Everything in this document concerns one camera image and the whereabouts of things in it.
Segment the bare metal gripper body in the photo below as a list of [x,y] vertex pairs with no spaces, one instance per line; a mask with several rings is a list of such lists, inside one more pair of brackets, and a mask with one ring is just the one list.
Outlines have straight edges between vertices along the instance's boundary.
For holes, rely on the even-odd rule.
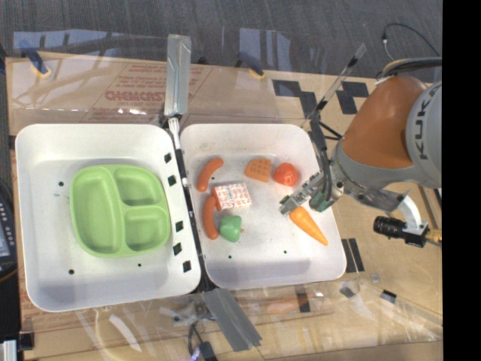
[[350,180],[342,171],[318,171],[295,192],[295,204],[305,202],[309,206],[331,206],[342,196],[362,195],[362,188]]

